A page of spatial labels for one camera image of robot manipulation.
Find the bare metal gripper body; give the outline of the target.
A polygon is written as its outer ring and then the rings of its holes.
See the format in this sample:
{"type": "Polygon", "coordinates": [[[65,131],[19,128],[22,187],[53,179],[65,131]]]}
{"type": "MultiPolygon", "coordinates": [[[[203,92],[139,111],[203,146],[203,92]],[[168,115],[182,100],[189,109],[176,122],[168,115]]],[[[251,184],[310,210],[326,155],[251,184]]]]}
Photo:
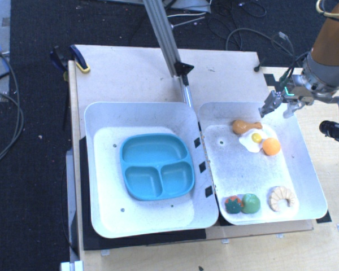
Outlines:
{"type": "Polygon", "coordinates": [[[298,100],[305,104],[312,104],[314,100],[328,103],[332,100],[336,88],[326,84],[317,76],[302,72],[292,75],[284,85],[283,96],[285,99],[298,100]]]}

